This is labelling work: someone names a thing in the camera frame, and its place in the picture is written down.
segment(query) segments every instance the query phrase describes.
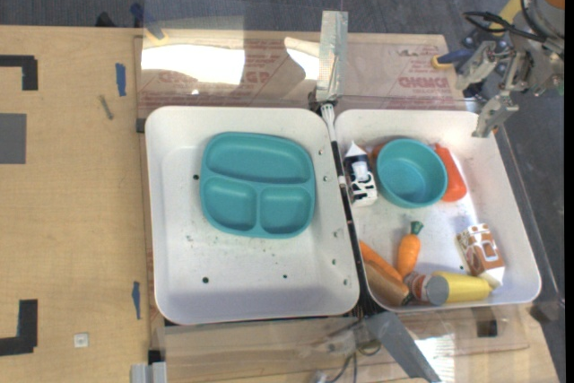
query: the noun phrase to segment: gray square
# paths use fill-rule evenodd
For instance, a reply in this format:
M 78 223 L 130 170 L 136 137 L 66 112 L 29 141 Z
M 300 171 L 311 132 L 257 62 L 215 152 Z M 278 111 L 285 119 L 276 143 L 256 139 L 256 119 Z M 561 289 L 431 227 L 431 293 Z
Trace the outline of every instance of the gray square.
M 0 114 L 0 164 L 26 163 L 26 114 Z

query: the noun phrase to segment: brown and white carton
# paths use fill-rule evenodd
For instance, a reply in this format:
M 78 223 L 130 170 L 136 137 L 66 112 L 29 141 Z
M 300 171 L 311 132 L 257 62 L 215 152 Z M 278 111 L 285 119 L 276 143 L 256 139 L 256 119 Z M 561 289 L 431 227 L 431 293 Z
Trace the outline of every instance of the brown and white carton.
M 502 286 L 505 264 L 488 224 L 471 225 L 457 241 L 472 276 L 484 278 L 492 289 Z

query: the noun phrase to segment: orange carrot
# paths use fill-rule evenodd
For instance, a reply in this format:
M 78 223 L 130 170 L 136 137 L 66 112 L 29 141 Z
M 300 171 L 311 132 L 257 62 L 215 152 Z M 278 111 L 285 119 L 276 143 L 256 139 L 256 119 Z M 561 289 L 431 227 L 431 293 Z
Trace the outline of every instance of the orange carrot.
M 435 144 L 435 152 L 440 157 L 447 168 L 448 184 L 447 191 L 442 197 L 443 201 L 456 201 L 466 195 L 466 184 L 460 171 L 457 168 L 455 160 L 450 154 L 450 150 L 439 144 Z
M 422 223 L 411 222 L 411 232 L 404 235 L 398 246 L 396 255 L 396 271 L 403 279 L 413 272 L 421 252 L 421 240 L 417 236 L 422 230 Z
M 365 264 L 377 266 L 382 271 L 395 278 L 398 282 L 403 282 L 403 277 L 395 270 L 395 268 L 383 257 L 377 254 L 377 252 L 375 252 L 367 243 L 359 241 L 359 244 L 361 246 L 362 258 L 364 259 Z

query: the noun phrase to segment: yellow can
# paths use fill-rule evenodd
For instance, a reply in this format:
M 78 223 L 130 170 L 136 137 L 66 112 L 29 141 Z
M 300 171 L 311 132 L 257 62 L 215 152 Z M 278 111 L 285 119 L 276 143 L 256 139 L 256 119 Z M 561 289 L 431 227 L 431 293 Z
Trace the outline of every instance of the yellow can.
M 483 278 L 443 271 L 437 271 L 433 274 L 442 276 L 448 282 L 446 303 L 484 300 L 492 291 L 492 287 Z

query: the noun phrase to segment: white plastic tub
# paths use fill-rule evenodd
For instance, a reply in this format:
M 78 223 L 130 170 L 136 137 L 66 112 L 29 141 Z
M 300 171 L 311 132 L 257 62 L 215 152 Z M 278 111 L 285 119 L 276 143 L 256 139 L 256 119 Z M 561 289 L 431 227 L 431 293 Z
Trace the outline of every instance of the white plastic tub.
M 455 309 L 511 303 L 526 303 L 538 296 L 541 278 L 517 203 L 509 184 L 496 140 L 472 137 L 477 116 L 464 111 L 432 110 L 347 110 L 335 121 L 342 157 L 354 141 L 375 146 L 398 136 L 412 137 L 426 144 L 447 147 L 465 178 L 467 195 L 454 203 L 438 202 L 420 209 L 404 209 L 382 196 L 367 207 L 352 209 L 359 239 L 395 264 L 396 249 L 411 221 L 421 221 L 422 249 L 416 271 L 435 270 L 464 273 L 456 234 L 470 225 L 488 223 L 506 262 L 504 284 L 486 300 L 449 303 L 441 307 L 392 307 L 393 311 Z
M 203 216 L 201 160 L 222 132 L 278 135 L 310 155 L 316 206 L 310 226 L 288 239 L 237 236 Z M 155 298 L 182 324 L 340 315 L 359 298 L 328 132 L 303 109 L 164 107 L 145 124 L 152 208 Z

